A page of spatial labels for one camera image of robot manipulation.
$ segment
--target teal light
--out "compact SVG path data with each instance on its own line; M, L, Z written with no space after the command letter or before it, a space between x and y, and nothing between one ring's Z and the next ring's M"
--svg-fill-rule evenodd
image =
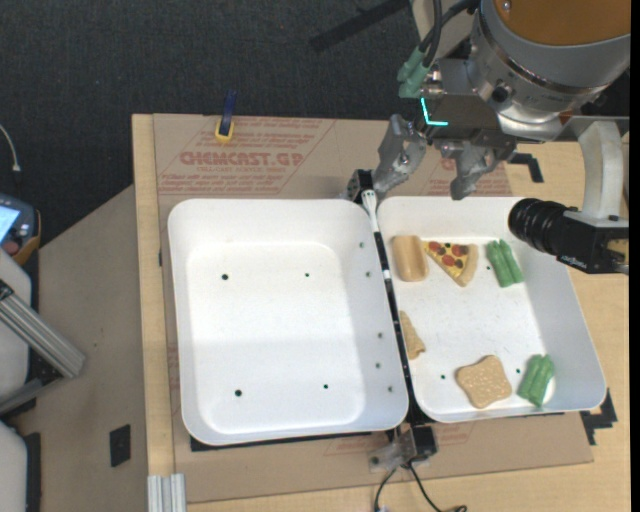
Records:
M429 119L429 112L427 112L427 102L424 98L420 98L420 103L422 103L422 113L424 114L425 122L430 126L449 126L448 121L431 121Z

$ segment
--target screen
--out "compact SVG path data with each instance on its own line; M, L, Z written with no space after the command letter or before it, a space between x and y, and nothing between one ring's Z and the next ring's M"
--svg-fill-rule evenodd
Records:
M18 215L20 215L20 210L0 206L0 241L4 239L7 231L11 229Z

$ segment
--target pepperoni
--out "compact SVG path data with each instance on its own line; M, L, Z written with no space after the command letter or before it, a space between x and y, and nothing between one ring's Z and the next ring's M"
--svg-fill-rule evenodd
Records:
M466 245L454 245L451 248L451 252L455 255L455 256L464 256L465 254L469 254L469 247Z
M450 254L445 254L442 257L442 263L444 263L447 267L453 267L456 264L456 260Z

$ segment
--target wooden table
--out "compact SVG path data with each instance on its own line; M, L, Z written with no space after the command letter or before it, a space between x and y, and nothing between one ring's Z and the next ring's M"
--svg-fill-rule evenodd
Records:
M138 227L140 300L148 471L175 472L169 401L162 273L158 265L160 233L156 192L153 116L132 119L135 196ZM577 144L549 143L527 148L544 170L545 183L534 184L516 166L507 166L514 195L533 196L580 206L584 190L583 162ZM596 433L595 462L427 482L436 504L465 503L472 512L495 510L630 510L629 440L629 301L628 278L589 276L570 269L588 328L599 354L618 415L614 428ZM580 489L567 493L567 489ZM375 488L307 492L190 505L205 511L369 511ZM427 510L415 484L385 488L383 502L395 511Z

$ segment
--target brown toy food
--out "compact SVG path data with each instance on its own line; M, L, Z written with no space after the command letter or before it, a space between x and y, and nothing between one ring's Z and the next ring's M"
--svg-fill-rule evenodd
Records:
M401 235L393 238L393 259L403 281L424 280L429 274L427 259L422 250L422 240L417 236Z
M416 359L421 352L425 352L427 349L413 327L409 315L404 311L400 311L400 325L402 326L402 334L407 346L407 357L409 359Z
M460 286L467 286L473 279L478 266L477 245L431 240L423 246L429 257Z
M502 362L496 356L486 356L476 364L459 368L456 381L477 409L508 398L512 392Z

